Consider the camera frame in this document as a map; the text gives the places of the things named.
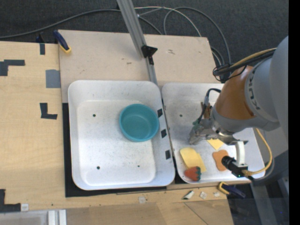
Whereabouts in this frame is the teal bowl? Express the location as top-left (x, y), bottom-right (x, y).
top-left (119, 103), bottom-right (160, 143)

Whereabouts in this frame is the small yellow cheese slice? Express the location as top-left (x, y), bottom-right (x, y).
top-left (206, 138), bottom-right (225, 150)

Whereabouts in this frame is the white plastic tray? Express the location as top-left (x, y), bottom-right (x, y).
top-left (161, 82), bottom-right (267, 185)
top-left (67, 79), bottom-right (176, 191)

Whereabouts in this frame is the orange bread slice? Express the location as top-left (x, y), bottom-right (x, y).
top-left (212, 149), bottom-right (230, 172)

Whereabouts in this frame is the pale wood board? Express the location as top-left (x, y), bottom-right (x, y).
top-left (58, 29), bottom-right (253, 196)

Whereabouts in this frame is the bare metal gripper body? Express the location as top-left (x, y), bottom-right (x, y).
top-left (194, 119), bottom-right (248, 146)

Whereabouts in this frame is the red strawberry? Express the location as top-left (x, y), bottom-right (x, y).
top-left (183, 165), bottom-right (202, 182)

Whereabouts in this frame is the black cylinder on white bracket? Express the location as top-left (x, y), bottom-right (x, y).
top-left (221, 141), bottom-right (249, 178)

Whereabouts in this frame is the large yellow cheese slice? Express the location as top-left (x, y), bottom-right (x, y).
top-left (179, 147), bottom-right (207, 173)

